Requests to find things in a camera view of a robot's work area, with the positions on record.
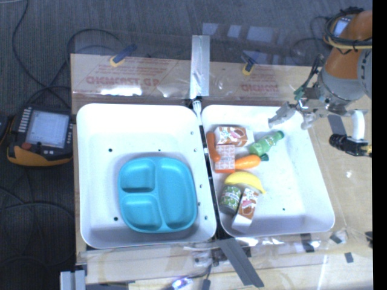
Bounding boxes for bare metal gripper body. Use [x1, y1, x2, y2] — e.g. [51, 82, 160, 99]
[296, 86, 349, 118]

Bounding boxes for green plastic bottle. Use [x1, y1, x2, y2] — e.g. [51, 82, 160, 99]
[249, 130, 285, 157]

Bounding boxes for orange and white juice carton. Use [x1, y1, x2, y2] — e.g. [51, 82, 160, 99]
[213, 125, 255, 148]

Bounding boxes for orange carrot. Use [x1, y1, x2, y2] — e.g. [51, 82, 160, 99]
[233, 153, 270, 170]

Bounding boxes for white plastic tray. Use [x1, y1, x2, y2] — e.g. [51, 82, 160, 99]
[200, 104, 336, 239]
[76, 102, 218, 250]

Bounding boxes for orange checked packet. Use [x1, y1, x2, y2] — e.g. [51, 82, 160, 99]
[214, 144, 236, 174]

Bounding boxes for yellow banana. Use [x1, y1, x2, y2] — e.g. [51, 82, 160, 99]
[224, 170, 267, 195]

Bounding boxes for orange sausage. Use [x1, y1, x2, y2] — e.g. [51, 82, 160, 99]
[206, 131, 222, 163]

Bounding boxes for brown cardboard board red print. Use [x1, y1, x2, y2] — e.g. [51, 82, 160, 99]
[70, 53, 373, 285]

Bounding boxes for green can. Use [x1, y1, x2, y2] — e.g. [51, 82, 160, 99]
[218, 184, 243, 215]

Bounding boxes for tall orange and white carton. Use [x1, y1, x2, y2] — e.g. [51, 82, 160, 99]
[231, 187, 261, 234]

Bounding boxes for blue divided plate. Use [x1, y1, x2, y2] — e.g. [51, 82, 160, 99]
[117, 156, 199, 234]

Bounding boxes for black cylinder on white bracket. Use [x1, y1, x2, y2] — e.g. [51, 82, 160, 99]
[329, 109, 370, 158]

